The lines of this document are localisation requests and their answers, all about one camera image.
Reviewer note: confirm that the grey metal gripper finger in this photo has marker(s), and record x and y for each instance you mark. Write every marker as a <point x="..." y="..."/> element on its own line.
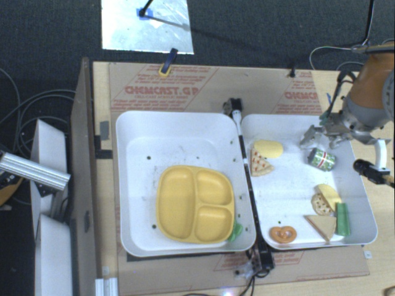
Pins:
<point x="310" y="136"/>
<point x="339" y="141"/>

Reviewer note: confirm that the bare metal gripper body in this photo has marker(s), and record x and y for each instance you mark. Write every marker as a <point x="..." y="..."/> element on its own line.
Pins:
<point x="355" y="130"/>

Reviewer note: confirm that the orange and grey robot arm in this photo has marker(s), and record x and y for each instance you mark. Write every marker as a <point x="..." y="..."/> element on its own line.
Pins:
<point x="371" y="79"/>

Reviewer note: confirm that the green and red small can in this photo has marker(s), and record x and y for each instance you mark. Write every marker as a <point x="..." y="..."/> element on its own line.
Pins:
<point x="321" y="159"/>

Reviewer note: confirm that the yellow oval toy chip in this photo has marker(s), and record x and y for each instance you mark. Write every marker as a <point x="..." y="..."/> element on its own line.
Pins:
<point x="270" y="148"/>

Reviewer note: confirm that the yellow round toy cheese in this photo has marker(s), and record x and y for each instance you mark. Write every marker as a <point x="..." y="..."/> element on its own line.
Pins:
<point x="330" y="194"/>

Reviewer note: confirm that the toy pizza slice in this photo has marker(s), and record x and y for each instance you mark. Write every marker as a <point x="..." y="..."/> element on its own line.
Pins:
<point x="258" y="165"/>

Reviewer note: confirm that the white plastic tray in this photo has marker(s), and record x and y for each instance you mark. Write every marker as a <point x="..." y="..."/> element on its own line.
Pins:
<point x="290" y="196"/>
<point x="179" y="140"/>

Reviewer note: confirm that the brown chocolate chip biscuit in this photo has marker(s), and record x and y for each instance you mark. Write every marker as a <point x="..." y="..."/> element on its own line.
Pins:
<point x="320" y="205"/>

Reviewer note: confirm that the thin black and white rod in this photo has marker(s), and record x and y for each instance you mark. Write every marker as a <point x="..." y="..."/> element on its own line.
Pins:
<point x="247" y="165"/>

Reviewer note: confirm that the green rectangular block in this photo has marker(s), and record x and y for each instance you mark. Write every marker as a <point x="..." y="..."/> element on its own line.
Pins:
<point x="342" y="219"/>

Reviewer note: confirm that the tan triangular toy sandwich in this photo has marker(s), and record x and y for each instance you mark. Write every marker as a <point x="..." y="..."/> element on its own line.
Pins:
<point x="324" y="227"/>

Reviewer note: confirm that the orange toy pretzel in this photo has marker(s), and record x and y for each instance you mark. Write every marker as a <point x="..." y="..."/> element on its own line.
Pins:
<point x="283" y="234"/>

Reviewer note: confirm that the green toy lettuce leaf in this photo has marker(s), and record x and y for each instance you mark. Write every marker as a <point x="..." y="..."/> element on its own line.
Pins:
<point x="237" y="231"/>

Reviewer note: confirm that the brown cardboard board red print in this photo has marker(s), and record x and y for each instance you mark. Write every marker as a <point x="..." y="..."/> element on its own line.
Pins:
<point x="191" y="88"/>

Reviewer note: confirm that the yellow divided plate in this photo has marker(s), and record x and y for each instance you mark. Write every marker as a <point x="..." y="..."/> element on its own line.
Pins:
<point x="185" y="205"/>

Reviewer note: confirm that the black cylinder on white bracket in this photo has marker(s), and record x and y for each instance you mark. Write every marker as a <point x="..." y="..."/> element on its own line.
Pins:
<point x="368" y="168"/>

